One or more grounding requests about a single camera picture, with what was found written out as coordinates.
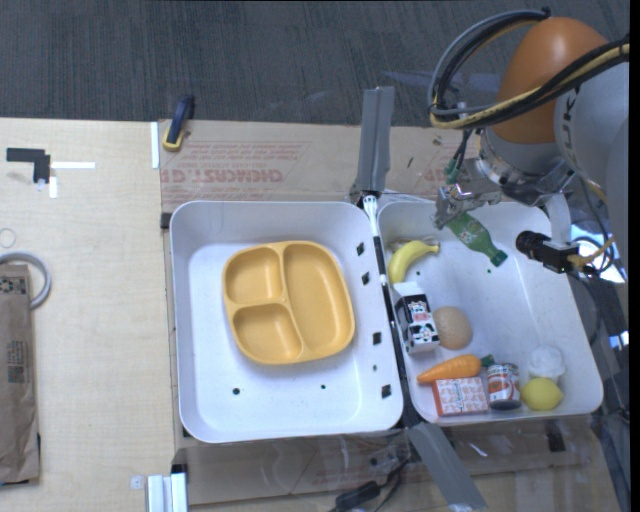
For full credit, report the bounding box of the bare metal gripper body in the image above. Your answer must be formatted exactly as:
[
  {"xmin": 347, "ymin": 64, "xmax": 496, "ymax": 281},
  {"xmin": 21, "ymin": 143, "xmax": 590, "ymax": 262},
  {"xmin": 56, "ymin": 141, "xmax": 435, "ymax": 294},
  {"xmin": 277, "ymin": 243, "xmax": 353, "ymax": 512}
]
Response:
[{"xmin": 436, "ymin": 157, "xmax": 517, "ymax": 211}]

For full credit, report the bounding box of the green plastic bottle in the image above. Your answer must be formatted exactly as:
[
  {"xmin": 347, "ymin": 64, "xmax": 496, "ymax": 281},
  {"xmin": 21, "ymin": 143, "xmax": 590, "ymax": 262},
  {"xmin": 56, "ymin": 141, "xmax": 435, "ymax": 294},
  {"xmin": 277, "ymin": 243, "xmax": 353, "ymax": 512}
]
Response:
[{"xmin": 444, "ymin": 212, "xmax": 509, "ymax": 268}]

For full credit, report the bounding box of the yellow banana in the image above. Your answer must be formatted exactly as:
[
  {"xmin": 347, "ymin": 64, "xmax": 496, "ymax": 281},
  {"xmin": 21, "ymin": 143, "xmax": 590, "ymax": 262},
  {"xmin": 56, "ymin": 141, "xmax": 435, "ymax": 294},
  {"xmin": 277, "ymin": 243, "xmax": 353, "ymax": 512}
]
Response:
[{"xmin": 386, "ymin": 239, "xmax": 441, "ymax": 286}]

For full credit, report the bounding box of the white cow print milk carton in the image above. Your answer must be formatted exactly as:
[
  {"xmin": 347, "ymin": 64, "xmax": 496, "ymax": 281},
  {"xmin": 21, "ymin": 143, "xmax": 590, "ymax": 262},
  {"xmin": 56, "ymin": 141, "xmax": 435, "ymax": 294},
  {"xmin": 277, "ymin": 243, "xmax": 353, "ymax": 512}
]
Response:
[{"xmin": 393, "ymin": 281, "xmax": 442, "ymax": 356}]

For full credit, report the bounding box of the brown egg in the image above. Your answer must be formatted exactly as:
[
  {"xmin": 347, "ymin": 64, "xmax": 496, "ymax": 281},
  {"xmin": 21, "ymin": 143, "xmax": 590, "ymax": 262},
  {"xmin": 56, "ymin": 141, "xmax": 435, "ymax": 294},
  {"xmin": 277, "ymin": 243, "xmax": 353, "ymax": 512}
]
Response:
[{"xmin": 432, "ymin": 305, "xmax": 474, "ymax": 351}]

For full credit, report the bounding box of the white plastic tray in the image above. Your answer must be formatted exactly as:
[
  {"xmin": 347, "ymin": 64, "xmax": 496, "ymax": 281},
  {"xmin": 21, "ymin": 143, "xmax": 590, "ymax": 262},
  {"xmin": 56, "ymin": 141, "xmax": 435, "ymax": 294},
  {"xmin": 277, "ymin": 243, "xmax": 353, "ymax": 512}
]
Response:
[
  {"xmin": 168, "ymin": 199, "xmax": 405, "ymax": 445},
  {"xmin": 375, "ymin": 198, "xmax": 605, "ymax": 428}
]

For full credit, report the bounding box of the brown cardboard board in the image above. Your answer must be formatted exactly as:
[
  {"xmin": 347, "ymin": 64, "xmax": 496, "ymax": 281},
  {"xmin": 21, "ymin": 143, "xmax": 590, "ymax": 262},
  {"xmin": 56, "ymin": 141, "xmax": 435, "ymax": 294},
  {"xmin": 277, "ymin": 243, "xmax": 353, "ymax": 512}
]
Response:
[{"xmin": 158, "ymin": 118, "xmax": 601, "ymax": 506}]

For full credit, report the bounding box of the yellow divided plate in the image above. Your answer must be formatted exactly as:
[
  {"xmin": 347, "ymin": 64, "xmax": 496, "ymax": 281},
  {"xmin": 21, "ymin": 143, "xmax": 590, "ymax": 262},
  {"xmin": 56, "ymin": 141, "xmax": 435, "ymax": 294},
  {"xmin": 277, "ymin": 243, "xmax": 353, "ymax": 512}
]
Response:
[{"xmin": 221, "ymin": 240, "xmax": 357, "ymax": 366}]

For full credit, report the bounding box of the orange carrot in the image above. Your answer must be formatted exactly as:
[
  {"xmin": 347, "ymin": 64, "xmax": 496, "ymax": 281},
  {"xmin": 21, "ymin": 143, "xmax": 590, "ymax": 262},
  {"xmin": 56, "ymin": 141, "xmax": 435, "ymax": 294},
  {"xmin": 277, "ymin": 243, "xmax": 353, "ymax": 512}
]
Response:
[{"xmin": 416, "ymin": 353, "xmax": 496, "ymax": 386}]

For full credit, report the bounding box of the white ice cream cup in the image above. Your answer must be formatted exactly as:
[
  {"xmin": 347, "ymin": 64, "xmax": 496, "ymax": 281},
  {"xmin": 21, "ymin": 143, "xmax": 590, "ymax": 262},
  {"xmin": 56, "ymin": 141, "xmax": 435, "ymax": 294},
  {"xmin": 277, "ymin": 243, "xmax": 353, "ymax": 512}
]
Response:
[{"xmin": 527, "ymin": 345, "xmax": 568, "ymax": 385}]

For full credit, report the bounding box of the small orange label can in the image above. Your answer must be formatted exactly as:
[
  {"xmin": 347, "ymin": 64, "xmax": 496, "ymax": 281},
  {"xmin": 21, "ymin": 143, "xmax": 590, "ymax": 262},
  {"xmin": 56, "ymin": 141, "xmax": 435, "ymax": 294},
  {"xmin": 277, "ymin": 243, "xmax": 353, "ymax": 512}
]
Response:
[{"xmin": 485, "ymin": 362, "xmax": 523, "ymax": 412}]

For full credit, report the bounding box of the orange patterned carton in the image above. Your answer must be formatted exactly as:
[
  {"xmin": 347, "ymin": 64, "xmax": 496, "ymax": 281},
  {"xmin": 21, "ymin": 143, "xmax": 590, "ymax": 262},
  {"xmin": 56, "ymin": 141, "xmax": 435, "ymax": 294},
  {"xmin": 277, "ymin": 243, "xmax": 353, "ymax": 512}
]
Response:
[{"xmin": 430, "ymin": 376, "xmax": 491, "ymax": 418}]

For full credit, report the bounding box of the yellow lemon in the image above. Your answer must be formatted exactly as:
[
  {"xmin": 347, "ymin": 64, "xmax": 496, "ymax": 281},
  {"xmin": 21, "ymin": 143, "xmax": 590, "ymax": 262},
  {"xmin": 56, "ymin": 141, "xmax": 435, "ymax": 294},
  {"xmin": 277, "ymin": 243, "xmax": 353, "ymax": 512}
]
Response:
[{"xmin": 519, "ymin": 377, "xmax": 565, "ymax": 412}]

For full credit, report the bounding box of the brown paper bag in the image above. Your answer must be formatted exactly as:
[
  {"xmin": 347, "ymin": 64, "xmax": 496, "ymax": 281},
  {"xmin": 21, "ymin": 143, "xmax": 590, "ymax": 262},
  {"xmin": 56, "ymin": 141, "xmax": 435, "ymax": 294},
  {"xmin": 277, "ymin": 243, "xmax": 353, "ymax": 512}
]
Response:
[{"xmin": 0, "ymin": 263, "xmax": 42, "ymax": 486}]

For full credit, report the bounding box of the black cylinder on white bracket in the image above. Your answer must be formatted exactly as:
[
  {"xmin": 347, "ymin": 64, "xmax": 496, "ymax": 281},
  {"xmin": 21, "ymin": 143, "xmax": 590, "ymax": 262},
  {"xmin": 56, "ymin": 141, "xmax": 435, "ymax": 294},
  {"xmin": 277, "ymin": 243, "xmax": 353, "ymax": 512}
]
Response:
[{"xmin": 515, "ymin": 191, "xmax": 582, "ymax": 275}]

